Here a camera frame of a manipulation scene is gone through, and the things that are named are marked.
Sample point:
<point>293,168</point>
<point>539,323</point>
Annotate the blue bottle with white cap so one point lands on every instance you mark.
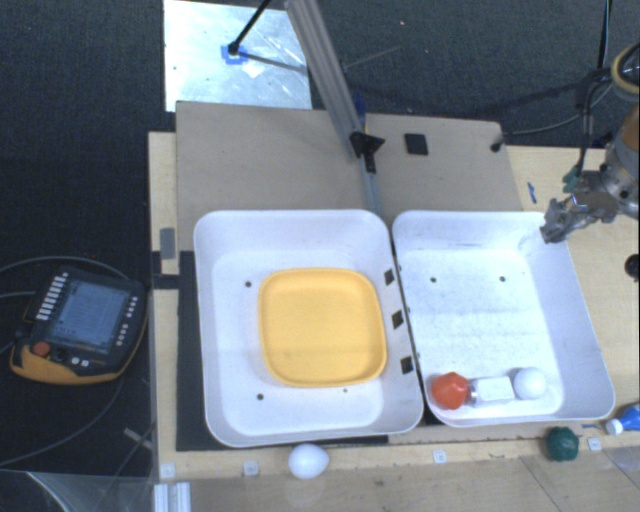
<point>629,417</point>

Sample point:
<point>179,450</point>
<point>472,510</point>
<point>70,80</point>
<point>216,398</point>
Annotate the black block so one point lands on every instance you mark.
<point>416,144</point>

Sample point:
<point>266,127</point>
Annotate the black cylinder on white bracket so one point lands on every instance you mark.
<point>633,265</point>

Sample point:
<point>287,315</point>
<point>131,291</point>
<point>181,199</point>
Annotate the yellow plate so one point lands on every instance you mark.
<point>322,327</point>

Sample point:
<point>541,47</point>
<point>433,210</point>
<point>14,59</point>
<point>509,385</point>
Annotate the white ball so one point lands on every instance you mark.
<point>530,383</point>

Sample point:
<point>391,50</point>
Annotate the green bell pepper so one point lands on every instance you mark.
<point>562,444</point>

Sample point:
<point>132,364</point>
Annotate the white egg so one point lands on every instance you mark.
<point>308,461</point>

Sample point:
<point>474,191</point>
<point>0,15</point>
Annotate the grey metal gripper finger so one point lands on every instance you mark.
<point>559,210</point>
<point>554,233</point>

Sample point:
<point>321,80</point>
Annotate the white plastic tray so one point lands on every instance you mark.
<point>235,350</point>
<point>475,310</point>

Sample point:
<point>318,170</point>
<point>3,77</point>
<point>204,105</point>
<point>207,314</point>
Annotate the red orange faceted ball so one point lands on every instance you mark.
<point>450,391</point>

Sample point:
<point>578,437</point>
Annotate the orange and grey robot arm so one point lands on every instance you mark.
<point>631,125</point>

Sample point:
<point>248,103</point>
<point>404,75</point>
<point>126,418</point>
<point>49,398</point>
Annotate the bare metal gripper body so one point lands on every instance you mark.
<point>620,192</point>

